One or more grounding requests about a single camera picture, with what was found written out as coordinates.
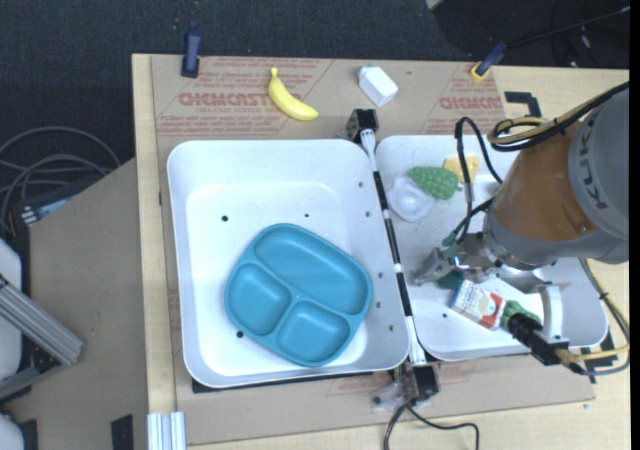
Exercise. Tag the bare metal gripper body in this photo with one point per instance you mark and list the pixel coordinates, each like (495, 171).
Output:
(475, 255)

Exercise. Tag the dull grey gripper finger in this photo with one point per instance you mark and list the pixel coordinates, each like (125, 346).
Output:
(429, 275)
(439, 258)

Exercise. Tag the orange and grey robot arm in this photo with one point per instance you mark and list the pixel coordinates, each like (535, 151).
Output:
(560, 188)

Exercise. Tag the dark green rounded object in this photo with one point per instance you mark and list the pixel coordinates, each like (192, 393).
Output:
(451, 281)

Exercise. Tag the white and red carton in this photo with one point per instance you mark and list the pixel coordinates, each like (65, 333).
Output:
(477, 304)

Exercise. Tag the thin black and white rod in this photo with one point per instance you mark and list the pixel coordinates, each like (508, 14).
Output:
(389, 225)

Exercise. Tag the white plastic tray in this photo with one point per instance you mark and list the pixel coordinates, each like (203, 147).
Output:
(280, 178)
(450, 333)

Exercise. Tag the white translucent rounded object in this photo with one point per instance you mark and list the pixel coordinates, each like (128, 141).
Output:
(410, 200)

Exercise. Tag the green broccoli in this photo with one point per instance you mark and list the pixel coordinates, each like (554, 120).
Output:
(517, 310)

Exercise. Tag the green grapes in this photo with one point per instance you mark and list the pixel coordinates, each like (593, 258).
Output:
(434, 181)

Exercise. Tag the yellow cheese slice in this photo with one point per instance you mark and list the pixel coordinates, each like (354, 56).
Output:
(462, 164)

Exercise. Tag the blue divided plate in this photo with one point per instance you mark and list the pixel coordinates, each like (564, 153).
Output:
(300, 288)

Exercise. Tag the white plastic bottle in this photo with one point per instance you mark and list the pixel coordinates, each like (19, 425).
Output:
(378, 85)

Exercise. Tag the brown cardboard board red print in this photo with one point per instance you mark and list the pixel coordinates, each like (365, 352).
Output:
(300, 413)

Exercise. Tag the yellow banana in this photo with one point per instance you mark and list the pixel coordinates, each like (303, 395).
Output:
(290, 103)

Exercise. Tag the black cylinder on white bracket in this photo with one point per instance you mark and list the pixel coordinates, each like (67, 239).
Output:
(545, 333)

